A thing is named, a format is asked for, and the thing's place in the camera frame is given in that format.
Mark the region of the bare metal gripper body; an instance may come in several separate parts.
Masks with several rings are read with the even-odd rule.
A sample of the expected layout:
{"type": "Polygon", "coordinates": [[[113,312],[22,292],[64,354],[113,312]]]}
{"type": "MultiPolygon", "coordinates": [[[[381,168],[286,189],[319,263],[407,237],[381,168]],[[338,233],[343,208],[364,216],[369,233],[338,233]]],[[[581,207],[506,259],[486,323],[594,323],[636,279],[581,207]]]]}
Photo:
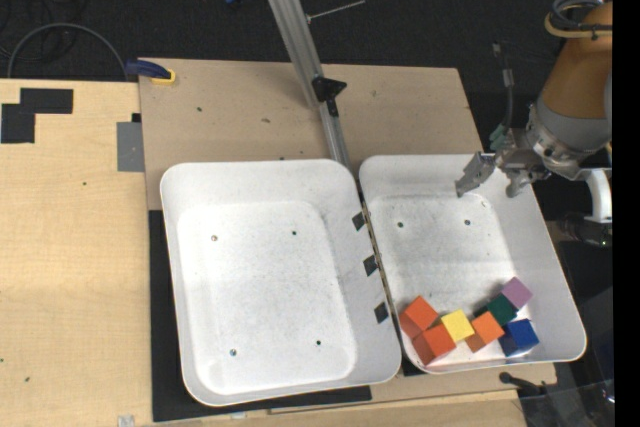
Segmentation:
{"type": "Polygon", "coordinates": [[[557,174],[573,180],[582,152],[548,131],[508,129],[493,140],[496,166],[513,178],[545,179],[557,174]]]}

